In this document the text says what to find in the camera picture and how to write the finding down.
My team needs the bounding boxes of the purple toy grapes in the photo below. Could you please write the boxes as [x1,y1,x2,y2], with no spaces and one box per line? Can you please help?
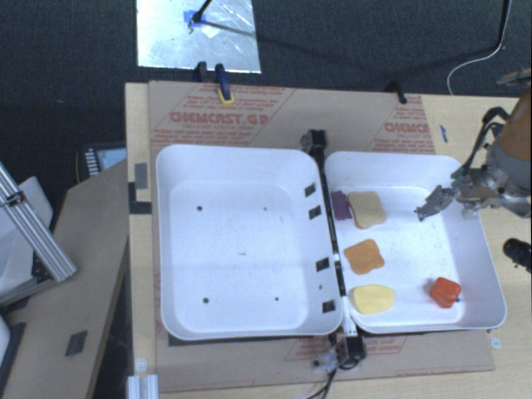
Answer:
[331,190,352,221]

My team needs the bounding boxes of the brown cardboard board red print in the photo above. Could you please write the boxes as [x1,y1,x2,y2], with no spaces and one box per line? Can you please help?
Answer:
[148,80,496,393]

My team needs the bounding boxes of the yellow toy biscuit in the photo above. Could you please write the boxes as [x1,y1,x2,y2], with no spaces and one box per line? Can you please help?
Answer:
[352,283,396,316]

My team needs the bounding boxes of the tan toy bread slice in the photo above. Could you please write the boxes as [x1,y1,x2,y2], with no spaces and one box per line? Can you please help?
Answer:
[347,190,387,230]

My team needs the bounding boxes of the orange toy bread slice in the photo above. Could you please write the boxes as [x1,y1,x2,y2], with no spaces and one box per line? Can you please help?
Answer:
[343,239,385,275]

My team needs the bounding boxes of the thin black and white rod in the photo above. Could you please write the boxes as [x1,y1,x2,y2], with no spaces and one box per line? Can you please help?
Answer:
[312,150,353,337]

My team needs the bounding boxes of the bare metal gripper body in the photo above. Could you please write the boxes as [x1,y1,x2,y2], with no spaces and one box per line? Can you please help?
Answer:
[451,168,532,219]

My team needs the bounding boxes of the red toy bell pepper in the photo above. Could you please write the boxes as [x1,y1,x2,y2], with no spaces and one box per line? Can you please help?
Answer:
[429,276,462,309]

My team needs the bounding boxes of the white plastic tray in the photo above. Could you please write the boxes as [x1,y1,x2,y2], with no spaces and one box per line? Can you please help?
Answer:
[323,150,508,335]
[155,143,344,342]

